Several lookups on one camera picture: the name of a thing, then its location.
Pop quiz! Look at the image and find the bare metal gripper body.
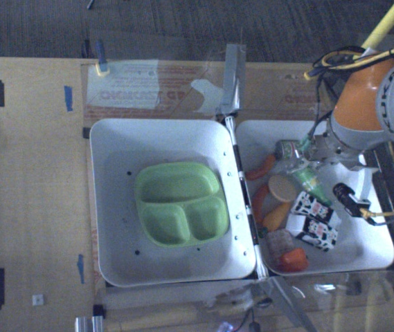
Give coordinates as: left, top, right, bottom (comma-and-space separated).
296, 134, 379, 172

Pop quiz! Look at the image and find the small red and green can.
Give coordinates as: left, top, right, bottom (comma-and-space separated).
274, 139, 303, 160

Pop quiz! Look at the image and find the green plastic bottle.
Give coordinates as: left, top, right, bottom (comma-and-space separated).
290, 166, 333, 208

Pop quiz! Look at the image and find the tan round biscuit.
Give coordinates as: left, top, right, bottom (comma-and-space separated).
267, 174, 300, 203

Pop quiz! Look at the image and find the orange curved sausage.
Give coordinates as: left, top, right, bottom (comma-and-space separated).
244, 154, 278, 181

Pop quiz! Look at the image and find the cow print milk carton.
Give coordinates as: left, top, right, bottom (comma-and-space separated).
285, 214, 339, 252
289, 190, 342, 226

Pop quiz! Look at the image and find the red sausage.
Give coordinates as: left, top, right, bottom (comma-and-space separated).
251, 184, 271, 225

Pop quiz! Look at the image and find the red-orange block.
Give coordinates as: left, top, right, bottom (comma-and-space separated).
278, 247, 310, 274

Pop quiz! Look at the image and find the white plastic tray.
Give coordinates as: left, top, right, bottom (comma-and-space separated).
234, 119, 394, 277
89, 118, 258, 288

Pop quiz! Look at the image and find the green divided plate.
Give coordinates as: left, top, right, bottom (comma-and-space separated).
134, 161, 231, 248

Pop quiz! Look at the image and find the brown cardboard board, red print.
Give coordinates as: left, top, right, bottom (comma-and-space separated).
80, 59, 394, 320

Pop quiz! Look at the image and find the black cylinder on white bracket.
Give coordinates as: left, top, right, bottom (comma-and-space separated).
332, 166, 373, 218

